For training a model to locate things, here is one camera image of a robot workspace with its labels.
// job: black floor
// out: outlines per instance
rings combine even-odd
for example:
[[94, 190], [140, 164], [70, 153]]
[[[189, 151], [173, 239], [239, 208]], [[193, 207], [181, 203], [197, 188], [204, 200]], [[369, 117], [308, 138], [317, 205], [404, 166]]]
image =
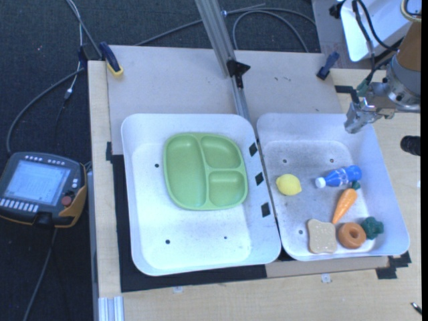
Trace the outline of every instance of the black floor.
[[[194, 0], [72, 0], [97, 45], [134, 45], [198, 20]], [[313, 19], [310, 0], [219, 0], [226, 11], [263, 4]], [[246, 15], [236, 27], [239, 49], [320, 52], [315, 26], [286, 11]], [[241, 14], [229, 14], [231, 32]], [[278, 18], [280, 16], [290, 25]], [[78, 23], [64, 0], [0, 0], [0, 169], [15, 117], [37, 96], [74, 72], [80, 47]], [[91, 41], [84, 35], [89, 54]], [[147, 43], [149, 46], [210, 48], [202, 24]], [[35, 101], [19, 119], [10, 149], [91, 159], [87, 77], [78, 76], [66, 101], [68, 80]], [[45, 261], [52, 230], [0, 219], [0, 320], [22, 320]], [[92, 287], [88, 207], [78, 223], [60, 229], [28, 320], [91, 320]]]

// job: lemon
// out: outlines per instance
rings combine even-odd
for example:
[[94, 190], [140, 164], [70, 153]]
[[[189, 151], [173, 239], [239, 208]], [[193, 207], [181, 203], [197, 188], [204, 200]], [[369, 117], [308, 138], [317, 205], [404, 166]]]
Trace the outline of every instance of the lemon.
[[296, 195], [302, 191], [299, 179], [292, 174], [284, 174], [276, 179], [278, 190], [284, 195]]

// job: orange carrot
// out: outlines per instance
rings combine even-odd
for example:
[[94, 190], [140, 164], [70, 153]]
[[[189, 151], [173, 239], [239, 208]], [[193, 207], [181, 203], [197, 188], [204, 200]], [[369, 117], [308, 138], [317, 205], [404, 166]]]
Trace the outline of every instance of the orange carrot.
[[343, 215], [351, 208], [356, 201], [357, 194], [355, 189], [348, 188], [343, 191], [334, 211], [332, 223], [337, 223]]

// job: toy bottle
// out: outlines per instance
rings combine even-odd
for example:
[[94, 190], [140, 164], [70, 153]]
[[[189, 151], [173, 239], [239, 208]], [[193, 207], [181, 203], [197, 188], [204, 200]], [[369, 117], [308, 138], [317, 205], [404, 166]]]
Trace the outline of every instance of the toy bottle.
[[360, 167], [358, 165], [351, 165], [350, 167], [333, 170], [325, 177], [318, 177], [315, 180], [315, 185], [318, 188], [324, 188], [326, 185], [339, 187], [349, 182], [358, 181], [359, 179], [361, 179]]

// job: wooden table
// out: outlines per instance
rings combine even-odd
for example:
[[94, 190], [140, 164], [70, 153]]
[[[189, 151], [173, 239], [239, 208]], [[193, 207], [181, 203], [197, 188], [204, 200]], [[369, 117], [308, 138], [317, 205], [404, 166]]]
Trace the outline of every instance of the wooden table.
[[[375, 80], [382, 78], [377, 73]], [[365, 70], [332, 69], [335, 85], [356, 86]], [[396, 114], [374, 124], [379, 146], [410, 234], [409, 267], [397, 279], [379, 280], [375, 270], [268, 278], [227, 284], [120, 291], [112, 165], [106, 160], [110, 139], [108, 87], [104, 62], [89, 63], [90, 120], [94, 173], [96, 271], [100, 300], [123, 299], [129, 320], [420, 320], [410, 305], [421, 306], [420, 157], [400, 149], [406, 135], [420, 135], [418, 114]], [[338, 94], [344, 112], [348, 94]]]

